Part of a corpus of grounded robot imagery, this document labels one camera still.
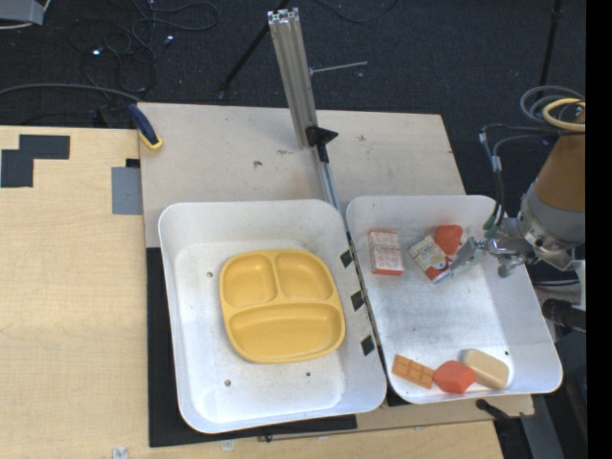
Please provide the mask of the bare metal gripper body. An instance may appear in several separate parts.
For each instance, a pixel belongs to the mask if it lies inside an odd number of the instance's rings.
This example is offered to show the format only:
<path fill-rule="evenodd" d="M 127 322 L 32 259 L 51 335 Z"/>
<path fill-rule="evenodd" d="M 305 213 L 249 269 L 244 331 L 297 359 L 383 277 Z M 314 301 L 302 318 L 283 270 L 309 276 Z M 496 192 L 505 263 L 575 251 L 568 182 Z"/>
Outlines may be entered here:
<path fill-rule="evenodd" d="M 576 267 L 576 244 L 527 216 L 504 218 L 486 231 L 486 241 L 488 253 L 497 261 L 499 256 L 519 255 L 525 259 L 523 265 L 544 262 L 557 270 Z"/>

